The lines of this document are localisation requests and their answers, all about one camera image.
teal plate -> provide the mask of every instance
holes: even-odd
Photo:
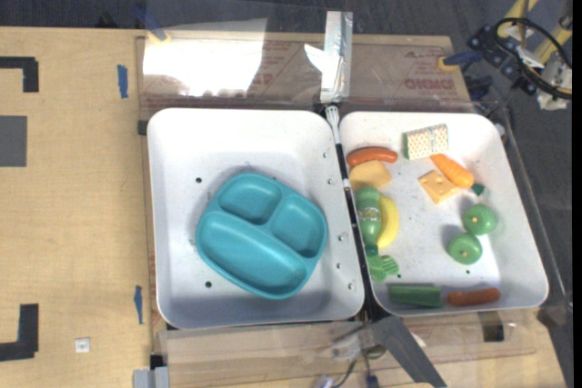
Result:
[[[296,294],[316,268],[326,240],[326,218],[316,205],[257,173],[230,178],[196,228],[196,249],[205,263],[266,299]]]

toy hot dog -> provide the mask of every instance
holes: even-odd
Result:
[[[462,306],[494,303],[500,297],[501,292],[497,288],[482,288],[474,291],[452,291],[447,300],[451,305]]]
[[[347,164],[349,166],[356,166],[371,160],[379,160],[393,164],[397,159],[398,154],[385,147],[365,147],[363,149],[356,149],[350,153],[347,156]]]

blue tape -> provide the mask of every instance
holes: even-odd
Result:
[[[443,60],[443,65],[468,65],[478,62],[483,58],[483,54],[475,51],[460,52],[459,54],[450,55]]]
[[[121,95],[122,99],[126,99],[129,97],[127,93],[127,68],[123,65],[117,66],[117,84],[119,85],[119,94]]]
[[[142,299],[142,287],[138,284],[135,286],[135,293],[134,293],[134,303],[135,309],[137,310],[137,321],[140,325],[144,324],[144,314],[143,314],[143,305],[144,300]]]
[[[162,26],[160,26],[157,20],[152,17],[146,10],[142,10],[137,5],[134,5],[131,11],[134,16],[144,24],[145,28],[148,29],[160,41],[165,41],[167,39],[166,33],[164,33]]]

black cable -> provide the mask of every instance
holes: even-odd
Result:
[[[344,375],[344,378],[342,378],[342,381],[338,384],[333,385],[331,388],[339,388],[340,386],[342,386],[345,382],[347,382],[347,379],[349,378],[349,376],[352,374],[352,372],[354,371],[354,367],[356,367],[356,362],[357,359],[355,359],[354,361],[352,361],[351,364],[349,364],[349,367],[347,367],[347,371],[346,374]]]
[[[568,93],[568,92],[561,91],[558,86],[553,86],[550,83],[548,83],[547,81],[545,81],[544,79],[542,79],[538,73],[536,73],[533,69],[529,68],[528,66],[526,66],[523,63],[523,60],[519,56],[519,52],[517,50],[509,49],[500,40],[499,33],[497,32],[497,30],[499,29],[499,27],[501,25],[504,25],[505,23],[513,23],[513,24],[518,23],[518,24],[526,25],[526,26],[531,27],[532,29],[535,29],[539,33],[541,33],[544,37],[546,37],[554,45],[557,52],[562,57],[564,64],[566,66],[568,66],[569,68],[572,68],[572,63],[568,59],[566,51],[564,50],[562,45],[556,40],[556,38],[553,35],[551,35],[548,31],[546,31],[543,27],[541,27],[540,25],[537,25],[536,23],[532,22],[531,20],[528,20],[527,18],[503,18],[502,20],[499,20],[495,24],[495,26],[493,26],[493,31],[495,34],[494,40],[495,40],[496,45],[500,49],[504,50],[505,52],[512,55],[514,58],[516,58],[517,64],[519,65],[519,68],[521,69],[523,76],[529,82],[531,82],[534,86],[540,88],[545,93],[548,93],[556,98],[565,99],[565,100],[572,100],[571,92]]]
[[[562,57],[562,60],[564,61],[564,63],[569,68],[572,68],[572,63],[570,62],[569,58],[567,57],[566,51],[564,50],[564,47],[562,47],[562,44],[560,44],[556,40],[556,38],[552,34],[550,34],[547,30],[545,30],[542,26],[538,25],[537,23],[534,23],[533,21],[531,21],[527,18],[512,18],[512,17],[503,18],[502,20],[499,20],[495,26],[493,26],[493,28],[494,28],[493,31],[495,32],[496,43],[502,49],[507,51],[507,49],[505,48],[505,45],[503,43],[501,43],[500,41],[498,41],[499,34],[497,33],[497,30],[499,29],[499,27],[501,25],[504,25],[505,23],[521,23],[522,25],[529,26],[530,28],[535,29],[536,31],[541,33],[543,36],[546,37],[546,39],[548,39],[554,45],[554,47],[557,49],[557,52]]]
[[[365,351],[362,354],[364,356],[364,362],[366,363],[366,370],[367,370],[368,375],[370,374],[370,361],[375,361],[376,359],[379,359],[385,353],[386,353],[386,348],[384,346],[379,345],[379,346],[374,346],[373,348],[368,349],[367,351]],[[356,362],[357,362],[357,359],[355,359],[354,361],[352,361],[351,364],[349,364],[349,367],[347,367],[347,371],[346,371],[346,374],[344,375],[344,378],[342,378],[341,382],[333,385],[331,388],[339,388],[345,382],[347,382],[347,379],[349,378],[349,376],[354,371],[354,368],[356,367]]]

white tray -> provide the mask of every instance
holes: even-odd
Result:
[[[470,189],[436,205],[417,178],[436,169],[429,158],[408,161],[402,155],[402,134],[434,124],[446,124],[449,151],[487,187],[477,197]],[[389,147],[400,156],[386,164],[393,180],[382,193],[396,202],[400,229],[396,240],[381,254],[391,255],[400,266],[399,277],[374,283],[377,302],[396,315],[463,313],[535,307],[547,298],[548,283],[529,222],[521,203],[513,173],[499,132],[486,118],[476,114],[423,114],[354,112],[340,122],[345,154],[365,146]],[[479,236],[483,245],[481,259],[462,265],[447,254],[447,242],[463,231],[462,213],[476,203],[487,203],[496,213],[498,227]],[[478,307],[421,309],[392,303],[390,284],[434,284],[449,291],[496,286],[501,299]]]
[[[181,329],[345,320],[364,302],[356,245],[331,129],[301,111],[166,109],[147,127],[157,303]],[[197,221],[234,174],[275,177],[317,204],[326,249],[305,287],[284,301],[257,297],[206,265]]]

